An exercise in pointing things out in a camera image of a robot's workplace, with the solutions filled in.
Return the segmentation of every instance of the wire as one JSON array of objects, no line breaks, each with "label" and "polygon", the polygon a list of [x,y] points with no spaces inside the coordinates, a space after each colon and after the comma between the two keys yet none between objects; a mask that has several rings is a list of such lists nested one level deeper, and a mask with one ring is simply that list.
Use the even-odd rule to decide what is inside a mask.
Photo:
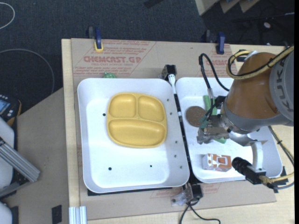
[{"label": "wire", "polygon": [[207,89],[208,89],[208,93],[209,93],[209,97],[210,97],[210,102],[211,102],[211,107],[210,109],[206,112],[206,120],[209,120],[212,116],[212,111],[213,111],[213,105],[214,105],[214,98],[213,98],[213,93],[212,93],[212,89],[211,89],[211,86],[210,86],[210,83],[206,77],[206,72],[205,72],[205,68],[204,68],[204,64],[203,64],[203,61],[202,61],[202,57],[203,55],[201,54],[199,56],[199,65],[200,65],[200,71],[201,71],[201,74],[206,82],[206,86],[207,86]]},{"label": "wire", "polygon": [[7,27],[10,23],[12,23],[13,22],[13,20],[14,20],[14,17],[15,17],[15,11],[14,11],[14,8],[11,6],[11,5],[9,5],[9,4],[7,4],[7,3],[5,3],[5,2],[0,2],[0,4],[3,4],[3,5],[6,5],[6,6],[9,6],[11,9],[12,9],[12,11],[13,11],[13,17],[12,17],[12,19],[10,20],[10,22],[9,23],[7,23],[6,25],[4,25],[3,27],[0,27],[0,30],[1,29],[3,29],[3,28],[5,28],[5,27]]},{"label": "wire", "polygon": [[36,53],[36,52],[34,52],[34,51],[31,51],[31,50],[28,50],[28,49],[21,49],[21,48],[7,49],[7,50],[0,51],[0,54],[7,53],[7,52],[15,52],[15,51],[28,52],[28,53],[31,53],[31,54],[34,54],[34,55],[38,56],[38,57],[41,58],[43,61],[45,61],[45,63],[46,63],[47,66],[49,67],[49,69],[50,69],[50,71],[51,71],[51,75],[52,75],[52,89],[51,89],[51,94],[53,94],[53,92],[54,92],[54,87],[55,87],[55,76],[54,76],[53,69],[51,68],[49,62],[48,62],[44,57],[42,57],[40,54],[38,54],[38,53]]},{"label": "wire", "polygon": [[216,70],[215,70],[215,68],[214,68],[214,65],[213,65],[211,59],[207,56],[207,54],[202,53],[202,54],[200,55],[200,57],[201,57],[202,66],[203,66],[202,57],[205,57],[205,58],[207,59],[207,61],[209,62],[211,68],[212,68],[213,74],[214,74],[214,76],[215,76],[216,81],[218,82],[218,84],[219,84],[223,89],[225,89],[226,91],[229,91],[229,89],[226,88],[226,87],[220,82],[220,80],[219,80],[219,78],[218,78],[218,76],[217,76]]},{"label": "wire", "polygon": [[[269,128],[270,132],[272,133],[273,137],[276,139],[277,144],[279,144],[281,146],[282,150],[285,152],[285,154],[287,155],[287,157],[291,161],[291,163],[293,165],[293,168],[295,169],[295,163],[294,163],[294,157],[293,157],[293,155],[284,146],[284,144],[282,143],[282,140],[279,139],[279,137],[277,136],[277,134],[275,133],[275,131],[273,130],[273,128],[271,126],[268,126],[268,128]],[[280,181],[280,180],[285,180],[285,179],[288,179],[290,177],[293,177],[294,173],[295,172],[292,172],[291,174],[288,174],[288,175],[285,175],[285,176],[281,176],[281,177],[277,177],[277,178],[268,178],[267,176],[261,175],[261,176],[259,176],[259,179],[262,180],[263,184],[268,184],[268,183],[271,184],[271,183],[274,183],[274,182],[277,182],[277,181]],[[292,183],[288,184],[288,185],[285,185],[285,186],[282,186],[282,187],[273,187],[273,189],[276,189],[276,190],[286,189],[286,188],[289,188],[289,187],[293,186],[294,184],[295,184],[295,180]]]},{"label": "wire", "polygon": [[216,219],[216,218],[210,218],[210,219],[207,219],[207,218],[203,218],[201,217],[194,209],[192,206],[189,205],[189,207],[191,208],[191,210],[202,220],[204,221],[218,221],[219,224],[221,224],[221,221],[219,219]]},{"label": "wire", "polygon": [[192,206],[196,205],[198,202],[199,202],[199,199],[196,198],[196,199],[193,199],[193,200],[191,200],[191,201],[189,201],[189,202],[186,203],[187,206],[186,206],[185,210],[183,211],[183,213],[182,213],[182,215],[181,215],[181,217],[180,217],[180,219],[179,219],[178,224],[182,224],[183,217],[184,217],[185,213],[187,212],[188,208],[190,208],[190,209],[195,213],[195,215],[197,215],[200,219],[202,219],[202,220],[204,220],[204,221],[218,221],[219,224],[221,224],[221,222],[220,222],[219,219],[216,219],[216,218],[207,219],[207,218],[203,218],[203,217],[201,217],[201,216],[194,210],[194,208],[192,207]]},{"label": "wire", "polygon": [[251,53],[251,51],[248,51],[248,50],[239,50],[237,53],[235,53],[234,55],[232,55],[228,59],[228,65],[226,67],[226,71],[227,71],[227,74],[230,77],[232,77],[233,79],[236,79],[236,80],[242,80],[242,79],[252,78],[252,77],[255,77],[255,76],[263,73],[264,71],[270,69],[271,67],[273,67],[277,62],[279,62],[280,60],[282,60],[283,58],[285,58],[292,51],[294,51],[294,45],[292,45],[289,48],[283,50],[276,57],[274,57],[273,59],[269,60],[268,63],[262,65],[261,67],[255,69],[255,70],[253,70],[251,72],[247,72],[247,73],[244,73],[244,74],[241,74],[241,75],[235,75],[231,71],[231,65],[234,62],[234,60],[237,57],[239,57],[239,56],[248,55],[249,53]]}]

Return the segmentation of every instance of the electronic device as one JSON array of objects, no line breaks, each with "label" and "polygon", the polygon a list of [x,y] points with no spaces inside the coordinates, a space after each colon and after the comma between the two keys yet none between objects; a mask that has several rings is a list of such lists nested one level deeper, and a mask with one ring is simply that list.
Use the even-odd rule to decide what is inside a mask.
[{"label": "electronic device", "polygon": [[11,95],[0,92],[0,117],[12,126],[15,117],[20,113],[21,102]]}]

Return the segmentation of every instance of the yellow plastic tray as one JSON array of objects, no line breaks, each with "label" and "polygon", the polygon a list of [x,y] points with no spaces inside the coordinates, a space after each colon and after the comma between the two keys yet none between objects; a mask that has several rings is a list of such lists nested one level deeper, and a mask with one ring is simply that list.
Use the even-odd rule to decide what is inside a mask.
[{"label": "yellow plastic tray", "polygon": [[154,96],[118,93],[108,104],[107,131],[111,140],[122,146],[157,147],[167,135],[165,108]]}]

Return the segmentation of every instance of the clamp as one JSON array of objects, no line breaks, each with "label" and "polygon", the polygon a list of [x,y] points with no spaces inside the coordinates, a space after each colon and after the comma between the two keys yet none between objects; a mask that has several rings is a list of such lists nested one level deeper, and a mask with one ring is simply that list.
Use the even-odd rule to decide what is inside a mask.
[{"label": "clamp", "polygon": [[92,26],[89,26],[86,30],[86,38],[94,39],[94,48],[96,52],[102,52],[103,47],[103,41],[101,39],[101,32],[98,27],[93,28]]},{"label": "clamp", "polygon": [[218,45],[216,46],[216,51],[217,54],[224,54],[224,41],[225,41],[225,35],[223,32],[219,32],[217,34],[217,43]]}]

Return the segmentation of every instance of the white bracket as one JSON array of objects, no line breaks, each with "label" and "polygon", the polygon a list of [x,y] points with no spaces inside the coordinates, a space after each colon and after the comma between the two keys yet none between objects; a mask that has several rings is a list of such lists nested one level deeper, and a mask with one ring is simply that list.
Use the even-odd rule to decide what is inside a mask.
[{"label": "white bracket", "polygon": [[86,207],[69,207],[69,224],[87,224]]},{"label": "white bracket", "polygon": [[249,168],[254,172],[259,173],[265,171],[263,169],[263,144],[266,141],[255,141],[251,143],[253,161]]}]

